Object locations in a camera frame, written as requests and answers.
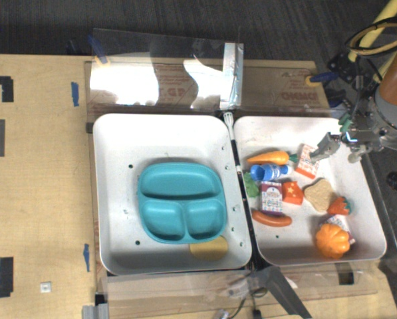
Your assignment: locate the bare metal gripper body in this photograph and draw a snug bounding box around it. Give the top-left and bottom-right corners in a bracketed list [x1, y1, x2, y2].
[339, 124, 397, 154]

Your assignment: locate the orange and white carton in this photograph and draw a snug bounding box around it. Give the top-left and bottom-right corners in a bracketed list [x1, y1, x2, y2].
[295, 144, 321, 179]

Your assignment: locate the tan bread slice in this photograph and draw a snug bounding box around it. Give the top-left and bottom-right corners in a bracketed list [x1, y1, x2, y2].
[303, 178, 337, 213]

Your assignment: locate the red strawberry with green top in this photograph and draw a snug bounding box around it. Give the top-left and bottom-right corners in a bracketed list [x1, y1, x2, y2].
[327, 196, 352, 216]

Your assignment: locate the orange carrot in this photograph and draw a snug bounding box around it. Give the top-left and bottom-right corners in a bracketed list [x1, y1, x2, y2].
[246, 150, 299, 166]

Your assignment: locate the red cube with yellow star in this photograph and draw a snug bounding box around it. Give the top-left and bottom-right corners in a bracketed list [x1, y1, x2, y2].
[281, 181, 305, 206]

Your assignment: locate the blue bottle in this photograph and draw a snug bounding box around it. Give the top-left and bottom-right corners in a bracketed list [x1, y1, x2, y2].
[250, 163, 294, 182]

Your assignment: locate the purple and white carton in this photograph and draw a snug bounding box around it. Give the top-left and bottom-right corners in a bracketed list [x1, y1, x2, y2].
[259, 180, 284, 217]

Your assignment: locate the green broccoli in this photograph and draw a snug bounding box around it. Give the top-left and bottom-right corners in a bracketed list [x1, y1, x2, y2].
[243, 172, 261, 198]

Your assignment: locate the orange pumpkin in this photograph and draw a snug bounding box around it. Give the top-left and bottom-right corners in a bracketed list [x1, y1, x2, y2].
[315, 223, 351, 259]

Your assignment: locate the thin black and white rod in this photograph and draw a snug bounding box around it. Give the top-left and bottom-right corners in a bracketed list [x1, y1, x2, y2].
[222, 111, 261, 268]

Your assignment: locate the orange sausage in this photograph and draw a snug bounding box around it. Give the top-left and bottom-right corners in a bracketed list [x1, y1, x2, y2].
[251, 209, 293, 228]

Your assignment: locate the white plastic tray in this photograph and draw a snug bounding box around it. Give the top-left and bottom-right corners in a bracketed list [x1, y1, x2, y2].
[92, 112, 253, 276]
[233, 115, 388, 267]

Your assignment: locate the blue divided plate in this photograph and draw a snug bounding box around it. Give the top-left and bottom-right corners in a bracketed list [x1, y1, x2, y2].
[137, 162, 227, 245]

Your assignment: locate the yellow round biscuit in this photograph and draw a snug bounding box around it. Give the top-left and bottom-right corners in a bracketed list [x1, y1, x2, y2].
[189, 235, 229, 262]

